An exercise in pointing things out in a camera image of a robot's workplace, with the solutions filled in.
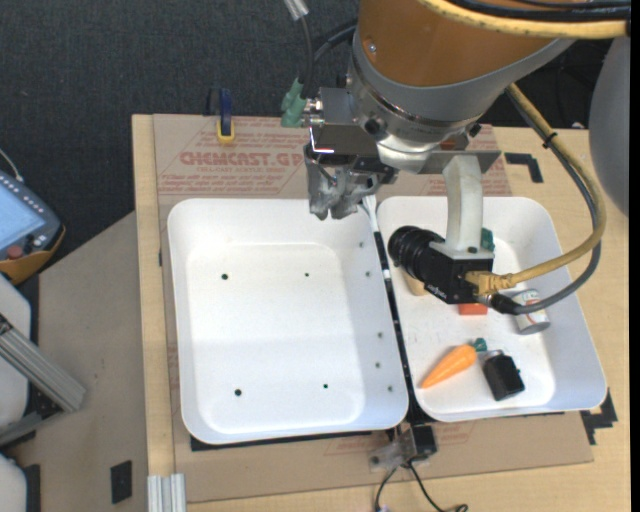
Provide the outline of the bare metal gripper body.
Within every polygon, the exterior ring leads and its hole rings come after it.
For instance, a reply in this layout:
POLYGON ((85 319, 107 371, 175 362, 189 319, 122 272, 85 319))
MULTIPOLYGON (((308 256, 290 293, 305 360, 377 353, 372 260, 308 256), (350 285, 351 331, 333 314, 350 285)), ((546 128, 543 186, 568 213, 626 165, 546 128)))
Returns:
POLYGON ((349 74, 318 91, 313 114, 308 153, 319 164, 423 174, 443 141, 466 137, 481 100, 466 83, 422 87, 349 74))

